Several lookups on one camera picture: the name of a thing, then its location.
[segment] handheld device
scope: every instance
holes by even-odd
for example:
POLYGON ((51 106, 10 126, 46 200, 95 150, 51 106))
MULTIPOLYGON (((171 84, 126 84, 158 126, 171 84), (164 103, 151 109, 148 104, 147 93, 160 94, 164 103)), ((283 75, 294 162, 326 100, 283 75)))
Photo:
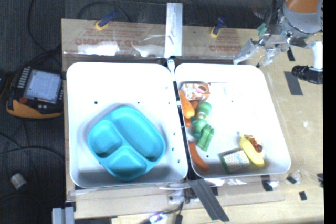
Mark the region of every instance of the handheld device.
POLYGON ((20 118, 46 119, 63 112, 61 75, 27 65, 13 76, 8 89, 7 112, 20 118))

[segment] toy cucumber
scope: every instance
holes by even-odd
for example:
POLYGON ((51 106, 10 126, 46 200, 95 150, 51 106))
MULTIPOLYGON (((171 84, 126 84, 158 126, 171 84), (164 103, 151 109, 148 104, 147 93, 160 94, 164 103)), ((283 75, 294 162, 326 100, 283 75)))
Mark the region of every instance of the toy cucumber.
POLYGON ((207 150, 208 150, 209 145, 210 145, 210 142, 211 142, 211 139, 212 139, 212 137, 214 136, 214 134, 215 134, 215 130, 214 130, 213 128, 211 128, 211 130, 210 130, 210 132, 209 132, 209 135, 208 135, 208 138, 207 138, 207 140, 206 140, 206 142, 205 142, 205 145, 204 145, 204 147, 202 148, 203 151, 207 151, 207 150))
POLYGON ((201 137, 199 138, 199 140, 197 141, 196 145, 199 148, 203 148, 206 140, 208 139, 209 133, 210 133, 211 127, 209 124, 206 124, 205 127, 202 129, 201 131, 201 137))

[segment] blue plastic tray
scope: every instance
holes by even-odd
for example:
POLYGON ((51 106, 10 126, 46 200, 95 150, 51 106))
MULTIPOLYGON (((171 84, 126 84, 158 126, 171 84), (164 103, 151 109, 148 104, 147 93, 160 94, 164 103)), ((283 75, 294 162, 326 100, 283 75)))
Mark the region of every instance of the blue plastic tray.
POLYGON ((89 132, 88 146, 111 175, 127 182, 152 169, 166 149, 154 125, 128 106, 116 108, 99 120, 89 132))

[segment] small screen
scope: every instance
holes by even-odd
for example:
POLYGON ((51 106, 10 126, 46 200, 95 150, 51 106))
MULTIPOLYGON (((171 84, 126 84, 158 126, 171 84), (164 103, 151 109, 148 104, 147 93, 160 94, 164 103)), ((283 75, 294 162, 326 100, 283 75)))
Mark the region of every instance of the small screen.
POLYGON ((60 75, 33 69, 24 97, 56 104, 61 83, 60 75))

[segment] toy banana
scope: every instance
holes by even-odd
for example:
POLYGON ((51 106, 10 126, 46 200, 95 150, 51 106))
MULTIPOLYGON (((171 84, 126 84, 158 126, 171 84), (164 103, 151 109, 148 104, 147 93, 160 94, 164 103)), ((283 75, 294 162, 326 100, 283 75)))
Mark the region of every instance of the toy banana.
POLYGON ((247 157, 260 168, 265 166, 264 159, 260 156, 260 154, 255 150, 252 146, 251 142, 244 137, 243 134, 240 135, 239 146, 246 153, 247 157))

